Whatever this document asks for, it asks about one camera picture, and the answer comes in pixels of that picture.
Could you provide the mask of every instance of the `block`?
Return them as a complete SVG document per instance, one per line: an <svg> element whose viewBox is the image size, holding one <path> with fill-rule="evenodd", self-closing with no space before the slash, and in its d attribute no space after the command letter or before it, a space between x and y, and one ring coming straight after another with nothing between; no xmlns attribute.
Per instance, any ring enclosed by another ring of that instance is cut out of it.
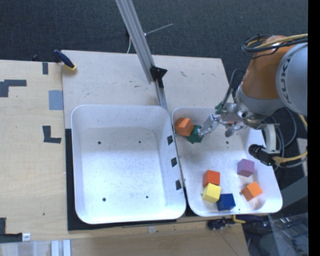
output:
<svg viewBox="0 0 320 256"><path fill-rule="evenodd" d="M218 211L231 210L236 206L234 195L232 193L221 194L220 199L216 202L216 206L218 207Z"/></svg>
<svg viewBox="0 0 320 256"><path fill-rule="evenodd" d="M194 128L190 118L180 117L174 124L174 129L181 136L190 136Z"/></svg>
<svg viewBox="0 0 320 256"><path fill-rule="evenodd" d="M220 172L215 170L207 170L203 174L202 186L205 187L208 183L219 186L220 185Z"/></svg>
<svg viewBox="0 0 320 256"><path fill-rule="evenodd" d="M190 136L187 137L188 141L190 141L192 144L195 142L201 142L202 138L204 136L199 137L198 136L198 129L200 129L201 126L200 125L195 125L193 128L193 131L191 132Z"/></svg>
<svg viewBox="0 0 320 256"><path fill-rule="evenodd" d="M256 181L241 189L241 193L247 201L250 201L252 198L262 194L262 192L262 189Z"/></svg>
<svg viewBox="0 0 320 256"><path fill-rule="evenodd" d="M208 183L203 190L202 199L210 203L216 203L220 198L220 193L220 186Z"/></svg>
<svg viewBox="0 0 320 256"><path fill-rule="evenodd" d="M255 172L255 162L248 159L241 159L237 164L236 173L241 176L249 177Z"/></svg>

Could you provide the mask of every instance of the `table surface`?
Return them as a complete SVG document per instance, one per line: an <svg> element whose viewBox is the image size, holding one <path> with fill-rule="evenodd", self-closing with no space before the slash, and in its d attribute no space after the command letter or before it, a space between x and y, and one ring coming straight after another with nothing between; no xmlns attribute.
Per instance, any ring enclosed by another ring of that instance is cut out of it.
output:
<svg viewBox="0 0 320 256"><path fill-rule="evenodd" d="M0 217L6 217L6 233L30 233L33 241L149 233L148 225L67 229L65 129L70 128L71 111L92 102L157 105L158 101L156 89L147 82L136 54L64 53L77 64L76 75L61 63L49 62L48 74L43 74L41 62L0 60L0 82L27 83L10 86L8 97L0 97ZM228 80L220 59L153 58L157 67L168 69L163 83L170 114L179 107L213 107L224 97ZM53 90L63 91L64 110L50 110L49 91ZM51 136L61 138L61 142L44 142L43 126L51 126ZM205 229L206 221L211 219L183 216L174 224L155 225L154 230ZM233 232L243 246L241 250L246 248L241 226Z"/></svg>

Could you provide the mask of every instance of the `blue square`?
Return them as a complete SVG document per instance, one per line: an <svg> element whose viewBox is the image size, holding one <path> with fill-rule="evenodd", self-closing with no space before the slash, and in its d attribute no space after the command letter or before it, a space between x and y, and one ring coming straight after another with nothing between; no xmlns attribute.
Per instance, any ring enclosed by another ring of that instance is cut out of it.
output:
<svg viewBox="0 0 320 256"><path fill-rule="evenodd" d="M234 195L230 194L221 194L219 200L216 202L219 211L231 210L236 206Z"/></svg>

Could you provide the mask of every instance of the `yellow block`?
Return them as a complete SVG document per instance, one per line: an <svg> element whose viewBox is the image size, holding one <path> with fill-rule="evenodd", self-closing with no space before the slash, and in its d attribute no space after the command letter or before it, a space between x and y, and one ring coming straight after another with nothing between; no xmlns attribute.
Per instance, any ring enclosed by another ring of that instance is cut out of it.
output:
<svg viewBox="0 0 320 256"><path fill-rule="evenodd" d="M202 199L211 203L216 203L220 198L220 193L220 186L208 183L208 185L204 187Z"/></svg>

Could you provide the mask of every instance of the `wooden table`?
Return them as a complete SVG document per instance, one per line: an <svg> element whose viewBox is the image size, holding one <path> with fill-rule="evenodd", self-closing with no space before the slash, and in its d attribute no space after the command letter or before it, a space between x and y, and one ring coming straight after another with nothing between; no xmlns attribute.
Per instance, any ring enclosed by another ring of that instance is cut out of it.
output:
<svg viewBox="0 0 320 256"><path fill-rule="evenodd" d="M133 91L149 90L148 93L153 94L155 89L152 84L146 84L138 57L135 54L128 54L127 57L131 58L128 63L138 73L127 72L125 86L131 86ZM214 106L214 100L208 97L212 91L217 99L223 98L228 81L220 59L194 58L194 66L190 66L191 59L187 57L168 59L166 56L154 56L154 60L159 67L168 69L163 81L170 113L177 107ZM81 60L77 59L75 63L80 74L83 70ZM180 69L177 63L189 66ZM204 67L207 64L214 65L206 67L208 72L202 69L202 73L199 73L199 65ZM104 246L118 243L120 246L121 242L117 239L121 236L120 239L134 244L142 241L142 245L155 239L155 246L160 251L162 243L168 243L168 251L188 251L189 242L194 241L194 245L201 247L204 252L218 250L220 255L223 252L229 252L228 255L248 255L242 226L236 224L223 230L208 230L207 220L214 217L183 216L175 223L68 231L65 129L70 126L68 116L73 107L83 102L92 102L94 98L90 91L70 89L73 85L67 85L66 80L71 80L73 74L61 63L49 62L48 74L44 74L44 65L46 64L42 62L0 60L0 82L26 80L26 86L9 86L8 97L0 97L0 217L6 217L6 234L30 233L32 241L72 239L72 250L84 250L86 243L88 246L92 243ZM103 76L102 80L90 80L89 84L100 82L106 82ZM193 93L205 95L205 99L198 97L198 103L188 98L184 98L184 103L177 99L181 85L192 90L195 83L212 84L212 88L208 90L200 89ZM214 88L217 84L221 88L218 91ZM62 90L64 110L51 110L49 91ZM82 100L66 102L65 99L72 94L75 99L80 99L79 95L83 96ZM113 104L114 97L109 99L107 103ZM122 97L117 103L123 104L121 101L128 103L128 98ZM157 105L157 100L156 97L148 97L146 102L140 101L139 104ZM44 142L43 126L50 126L51 137L61 138L61 142ZM110 238L108 242L104 242L104 237ZM181 249L177 249L176 242L181 244Z"/></svg>

